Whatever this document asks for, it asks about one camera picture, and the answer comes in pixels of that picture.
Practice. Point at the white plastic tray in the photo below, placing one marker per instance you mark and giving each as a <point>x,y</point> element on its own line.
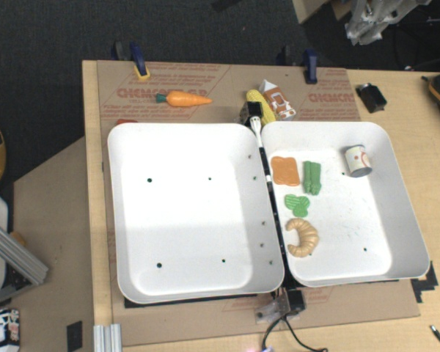
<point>352,226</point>
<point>190,215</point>

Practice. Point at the green leafy vegetable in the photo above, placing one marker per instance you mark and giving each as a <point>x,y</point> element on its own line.
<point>297,204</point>

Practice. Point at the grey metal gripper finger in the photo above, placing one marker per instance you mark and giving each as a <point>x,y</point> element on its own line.
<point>353,33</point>
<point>373,31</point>

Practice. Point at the orange carrot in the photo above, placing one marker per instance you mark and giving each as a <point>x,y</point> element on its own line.
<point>185,98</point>

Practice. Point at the orange toast slice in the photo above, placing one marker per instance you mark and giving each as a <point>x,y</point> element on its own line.
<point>285,171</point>

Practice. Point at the tan croissant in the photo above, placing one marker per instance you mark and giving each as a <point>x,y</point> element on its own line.
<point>308,233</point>

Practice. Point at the thin black and white rod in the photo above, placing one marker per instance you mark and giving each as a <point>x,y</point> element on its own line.
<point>275,211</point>

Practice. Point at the brown cardboard board red print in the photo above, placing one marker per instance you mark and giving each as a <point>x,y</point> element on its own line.
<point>205,325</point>

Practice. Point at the green asparagus bundle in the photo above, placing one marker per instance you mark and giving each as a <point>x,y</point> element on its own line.
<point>312,178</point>

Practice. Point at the black and white carton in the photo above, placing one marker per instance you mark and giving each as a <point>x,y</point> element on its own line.
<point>5,328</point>

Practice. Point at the white can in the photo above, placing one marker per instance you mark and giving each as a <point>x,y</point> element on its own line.
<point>356,160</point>

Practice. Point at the yellow corn cob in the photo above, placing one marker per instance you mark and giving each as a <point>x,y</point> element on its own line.
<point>259,101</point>

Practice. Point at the orange and white carton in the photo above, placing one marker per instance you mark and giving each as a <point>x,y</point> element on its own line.
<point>278,103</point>

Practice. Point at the small black box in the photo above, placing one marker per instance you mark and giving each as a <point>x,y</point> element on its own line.
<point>372,98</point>

